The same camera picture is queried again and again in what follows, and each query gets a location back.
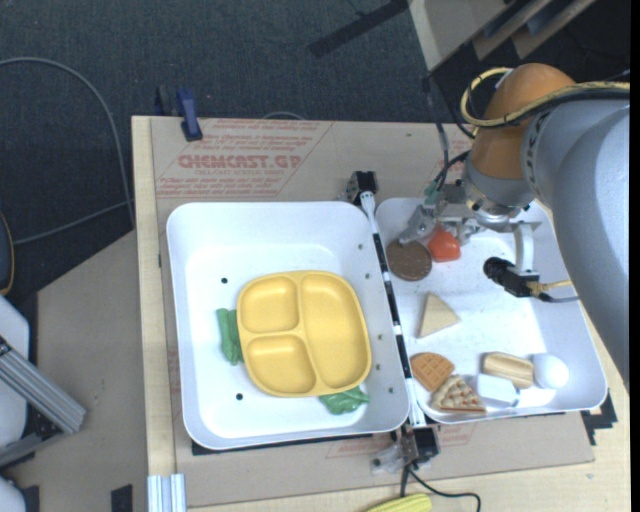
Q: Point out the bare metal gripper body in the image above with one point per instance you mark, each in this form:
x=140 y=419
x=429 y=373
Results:
x=492 y=214

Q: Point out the black cylinder on white bracket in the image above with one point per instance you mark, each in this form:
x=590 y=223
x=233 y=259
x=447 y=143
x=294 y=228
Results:
x=520 y=282

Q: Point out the white plastic tray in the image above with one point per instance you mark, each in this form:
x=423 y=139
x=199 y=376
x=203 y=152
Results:
x=500 y=325
x=210 y=250

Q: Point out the green lettuce leaf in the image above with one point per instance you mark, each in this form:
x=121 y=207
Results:
x=344 y=401
x=229 y=335

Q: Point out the beige bread roll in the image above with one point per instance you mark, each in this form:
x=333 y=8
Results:
x=507 y=369

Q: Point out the yellow corn cob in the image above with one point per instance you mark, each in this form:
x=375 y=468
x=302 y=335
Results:
x=402 y=503

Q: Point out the white block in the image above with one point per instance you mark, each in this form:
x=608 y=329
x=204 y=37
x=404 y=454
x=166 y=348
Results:
x=496 y=390

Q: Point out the brown cardboard board red print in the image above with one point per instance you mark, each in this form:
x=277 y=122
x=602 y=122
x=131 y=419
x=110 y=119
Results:
x=240 y=160

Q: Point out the brown waffle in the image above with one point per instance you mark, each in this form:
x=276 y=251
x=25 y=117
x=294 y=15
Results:
x=430 y=371

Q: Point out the thin black and white rod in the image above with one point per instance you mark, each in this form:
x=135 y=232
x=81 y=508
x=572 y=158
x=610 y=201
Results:
x=395 y=320

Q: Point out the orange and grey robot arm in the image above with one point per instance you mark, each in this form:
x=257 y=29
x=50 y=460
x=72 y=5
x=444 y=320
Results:
x=590 y=165

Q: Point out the orange toy food piece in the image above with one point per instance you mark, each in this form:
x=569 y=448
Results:
x=444 y=246

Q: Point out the white egg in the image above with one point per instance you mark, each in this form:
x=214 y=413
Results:
x=551 y=371

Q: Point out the beige triangular wedge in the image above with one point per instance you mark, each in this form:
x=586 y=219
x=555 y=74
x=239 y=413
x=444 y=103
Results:
x=436 y=317

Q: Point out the pizza slice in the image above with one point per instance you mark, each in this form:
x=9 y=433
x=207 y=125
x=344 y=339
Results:
x=456 y=396

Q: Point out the yellow divided plate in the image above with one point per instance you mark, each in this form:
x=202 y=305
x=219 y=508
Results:
x=305 y=332

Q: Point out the brown round biscuit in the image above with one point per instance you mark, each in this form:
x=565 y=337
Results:
x=409 y=261

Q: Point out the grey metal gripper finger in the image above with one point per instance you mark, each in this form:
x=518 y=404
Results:
x=465 y=231
x=417 y=227

